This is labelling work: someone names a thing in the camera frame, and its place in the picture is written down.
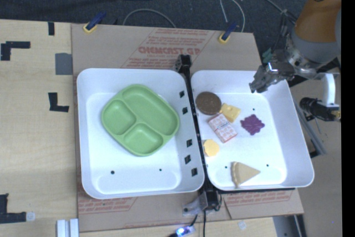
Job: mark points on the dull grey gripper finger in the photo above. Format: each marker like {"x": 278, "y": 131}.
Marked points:
{"x": 254, "y": 83}
{"x": 264, "y": 88}

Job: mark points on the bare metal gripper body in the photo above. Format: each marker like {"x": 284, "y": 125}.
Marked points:
{"x": 283, "y": 65}

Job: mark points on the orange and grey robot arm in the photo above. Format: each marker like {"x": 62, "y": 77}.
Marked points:
{"x": 319, "y": 16}

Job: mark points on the yellow cheese wedge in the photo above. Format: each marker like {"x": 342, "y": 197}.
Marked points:
{"x": 231, "y": 112}

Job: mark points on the purple grapes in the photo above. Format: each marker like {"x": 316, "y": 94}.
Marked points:
{"x": 252, "y": 124}

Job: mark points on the brown round biscuit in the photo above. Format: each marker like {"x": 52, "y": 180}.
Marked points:
{"x": 208, "y": 103}

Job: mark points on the orange and white carton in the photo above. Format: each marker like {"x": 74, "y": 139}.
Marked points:
{"x": 222, "y": 128}

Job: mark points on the white plastic tray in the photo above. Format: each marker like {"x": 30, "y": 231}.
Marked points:
{"x": 111, "y": 180}
{"x": 277, "y": 147}

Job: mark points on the yellow hexagonal biscuit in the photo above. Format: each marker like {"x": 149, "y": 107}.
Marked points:
{"x": 211, "y": 147}

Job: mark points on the tan pizza slice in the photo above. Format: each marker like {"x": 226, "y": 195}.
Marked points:
{"x": 244, "y": 173}

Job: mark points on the brown cardboard board red print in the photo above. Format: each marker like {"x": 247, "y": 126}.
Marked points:
{"x": 155, "y": 44}

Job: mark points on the green divided plate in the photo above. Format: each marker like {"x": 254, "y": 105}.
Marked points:
{"x": 140, "y": 119}

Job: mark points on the black cylinder on white bracket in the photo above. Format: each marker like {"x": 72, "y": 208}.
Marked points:
{"x": 323, "y": 102}

